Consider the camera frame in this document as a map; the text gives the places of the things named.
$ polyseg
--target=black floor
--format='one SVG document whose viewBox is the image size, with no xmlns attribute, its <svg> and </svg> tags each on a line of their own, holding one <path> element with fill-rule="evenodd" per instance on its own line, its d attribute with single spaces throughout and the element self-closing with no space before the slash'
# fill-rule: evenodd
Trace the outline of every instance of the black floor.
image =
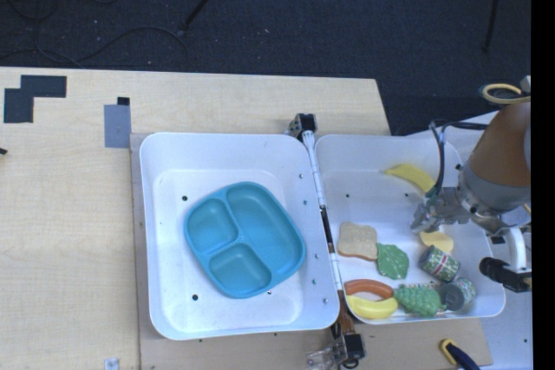
<svg viewBox="0 0 555 370">
<path fill-rule="evenodd" d="M 499 0 L 490 41 L 493 0 L 201 1 L 0 0 L 0 65 L 373 78 L 396 135 L 531 74 L 532 0 Z"/>
</svg>

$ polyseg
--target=yellow banana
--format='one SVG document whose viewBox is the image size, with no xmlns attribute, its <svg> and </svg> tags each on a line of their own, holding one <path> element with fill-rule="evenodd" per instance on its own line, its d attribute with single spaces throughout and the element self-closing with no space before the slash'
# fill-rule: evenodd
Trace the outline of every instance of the yellow banana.
<svg viewBox="0 0 555 370">
<path fill-rule="evenodd" d="M 399 307 L 394 297 L 381 301 L 370 301 L 359 296 L 346 295 L 349 308 L 355 315 L 368 319 L 383 319 L 391 316 Z"/>
<path fill-rule="evenodd" d="M 412 164 L 399 164 L 387 169 L 385 173 L 412 182 L 422 192 L 428 192 L 435 185 L 435 181 L 424 170 Z"/>
</svg>

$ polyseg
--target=blue plate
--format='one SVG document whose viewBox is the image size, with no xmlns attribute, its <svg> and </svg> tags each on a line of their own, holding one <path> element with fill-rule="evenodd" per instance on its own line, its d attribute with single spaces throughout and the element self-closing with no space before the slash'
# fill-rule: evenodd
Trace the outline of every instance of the blue plate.
<svg viewBox="0 0 555 370">
<path fill-rule="evenodd" d="M 234 298 L 265 292 L 304 262 L 304 240 L 285 208 L 262 185 L 228 185 L 187 214 L 185 238 L 214 284 Z"/>
</svg>

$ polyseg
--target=wooden table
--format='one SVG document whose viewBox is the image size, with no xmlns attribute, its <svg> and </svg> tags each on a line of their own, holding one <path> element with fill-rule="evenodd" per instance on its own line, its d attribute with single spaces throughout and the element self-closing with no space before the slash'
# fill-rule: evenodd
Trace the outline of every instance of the wooden table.
<svg viewBox="0 0 555 370">
<path fill-rule="evenodd" d="M 283 133 L 312 113 L 318 134 L 386 135 L 375 81 L 0 68 L 0 87 L 27 91 L 23 75 L 63 78 L 66 91 L 35 93 L 32 121 L 3 114 L 0 123 L 0 368 L 303 369 L 304 354 L 330 341 L 328 329 L 204 341 L 152 331 L 138 303 L 146 271 L 135 261 L 144 251 L 135 249 L 131 150 L 107 143 L 119 128 L 104 112 L 128 100 L 132 133 Z M 447 337 L 492 363 L 479 319 L 356 330 L 367 353 L 360 369 L 452 368 L 439 349 Z"/>
</svg>

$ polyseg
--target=sausage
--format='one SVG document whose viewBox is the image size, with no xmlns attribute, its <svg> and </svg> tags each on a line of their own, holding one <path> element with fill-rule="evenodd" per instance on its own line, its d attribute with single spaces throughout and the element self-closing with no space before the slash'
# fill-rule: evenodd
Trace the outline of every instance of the sausage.
<svg viewBox="0 0 555 370">
<path fill-rule="evenodd" d="M 393 296 L 393 289 L 386 283 L 374 281 L 373 279 L 353 279 L 343 284 L 345 293 L 353 295 L 361 291 L 367 291 L 383 298 L 390 298 Z"/>
</svg>

